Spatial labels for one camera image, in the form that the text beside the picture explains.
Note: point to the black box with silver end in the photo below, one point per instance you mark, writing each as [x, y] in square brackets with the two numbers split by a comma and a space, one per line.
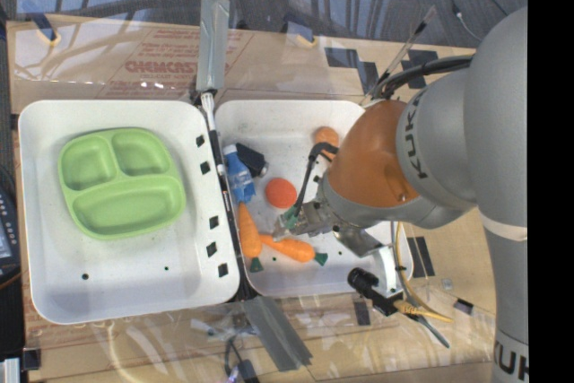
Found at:
[251, 158]

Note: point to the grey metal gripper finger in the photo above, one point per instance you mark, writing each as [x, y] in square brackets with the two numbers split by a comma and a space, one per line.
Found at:
[279, 223]
[285, 233]

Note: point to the brown cardboard board red print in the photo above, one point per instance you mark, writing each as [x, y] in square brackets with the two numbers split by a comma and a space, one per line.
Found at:
[278, 58]

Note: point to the black cylinder on white bracket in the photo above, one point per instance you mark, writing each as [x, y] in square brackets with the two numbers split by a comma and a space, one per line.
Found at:
[374, 282]

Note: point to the green divided plate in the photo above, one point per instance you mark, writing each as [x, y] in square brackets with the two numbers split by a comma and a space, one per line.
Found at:
[121, 188]

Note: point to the white plastic tray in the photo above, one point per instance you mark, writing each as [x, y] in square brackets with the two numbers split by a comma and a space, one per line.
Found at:
[278, 121]
[134, 282]

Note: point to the orange ball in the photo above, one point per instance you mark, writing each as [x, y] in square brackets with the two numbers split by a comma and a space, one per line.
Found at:
[280, 193]

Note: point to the pale orange toy food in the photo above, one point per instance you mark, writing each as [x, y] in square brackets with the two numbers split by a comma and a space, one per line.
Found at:
[326, 135]

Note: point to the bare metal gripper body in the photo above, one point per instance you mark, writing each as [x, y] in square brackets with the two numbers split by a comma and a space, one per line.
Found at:
[314, 217]

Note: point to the blue clear plastic bottle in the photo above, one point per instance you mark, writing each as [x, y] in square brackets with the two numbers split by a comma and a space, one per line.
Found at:
[240, 177]

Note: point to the orange carrot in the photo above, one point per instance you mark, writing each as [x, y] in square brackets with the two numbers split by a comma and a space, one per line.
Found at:
[249, 233]
[291, 249]

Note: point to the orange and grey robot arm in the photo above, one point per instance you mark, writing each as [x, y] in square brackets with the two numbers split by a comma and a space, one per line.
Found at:
[448, 139]

